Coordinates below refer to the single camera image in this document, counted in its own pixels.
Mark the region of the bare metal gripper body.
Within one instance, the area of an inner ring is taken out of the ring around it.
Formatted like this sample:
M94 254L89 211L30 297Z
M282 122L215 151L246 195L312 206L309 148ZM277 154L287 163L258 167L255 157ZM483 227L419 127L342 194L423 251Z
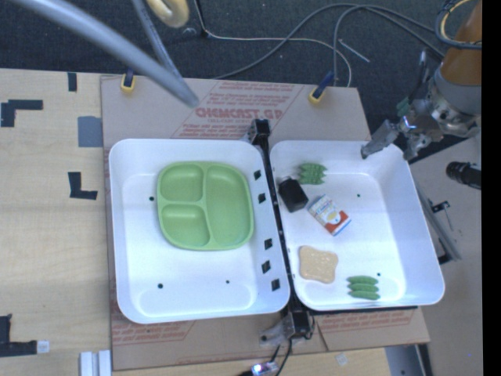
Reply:
M398 130L414 143L439 142L445 136L466 139L481 130L477 117L463 114L445 101L415 99L398 114Z

